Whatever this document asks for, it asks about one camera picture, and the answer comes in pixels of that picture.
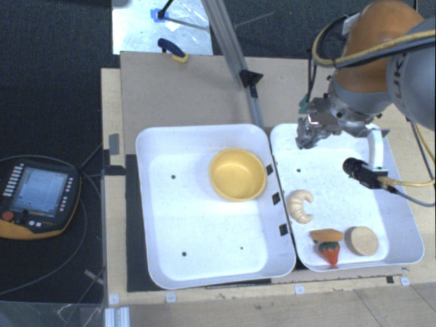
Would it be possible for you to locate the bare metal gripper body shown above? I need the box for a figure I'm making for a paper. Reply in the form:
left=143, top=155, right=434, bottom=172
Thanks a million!
left=306, top=97, right=375, bottom=138

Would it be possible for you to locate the white plastic tray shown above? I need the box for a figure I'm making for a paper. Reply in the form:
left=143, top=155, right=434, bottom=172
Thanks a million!
left=135, top=123, right=296, bottom=290
left=269, top=123, right=425, bottom=273

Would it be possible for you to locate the cream toy croissant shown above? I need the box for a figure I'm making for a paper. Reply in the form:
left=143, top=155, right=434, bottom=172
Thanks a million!
left=286, top=189, right=314, bottom=224

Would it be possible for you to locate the yellow bowl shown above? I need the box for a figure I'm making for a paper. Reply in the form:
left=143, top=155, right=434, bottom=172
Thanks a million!
left=208, top=147, right=268, bottom=203

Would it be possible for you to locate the orange toy bread slice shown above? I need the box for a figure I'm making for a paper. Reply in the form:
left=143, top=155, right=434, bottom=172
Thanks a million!
left=309, top=228, right=345, bottom=243

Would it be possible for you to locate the round beige biscuit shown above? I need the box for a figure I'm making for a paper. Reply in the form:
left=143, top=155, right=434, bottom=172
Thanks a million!
left=344, top=225, right=379, bottom=257

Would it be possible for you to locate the red toy strawberry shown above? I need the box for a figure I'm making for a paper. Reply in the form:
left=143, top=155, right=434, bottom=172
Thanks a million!
left=316, top=240, right=341, bottom=267

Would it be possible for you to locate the brown cardboard board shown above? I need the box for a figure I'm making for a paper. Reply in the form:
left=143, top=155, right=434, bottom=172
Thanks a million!
left=119, top=50, right=405, bottom=292

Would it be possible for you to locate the black cylinder on white bracket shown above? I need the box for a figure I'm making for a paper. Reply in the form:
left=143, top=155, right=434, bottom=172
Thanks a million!
left=342, top=127, right=390, bottom=190

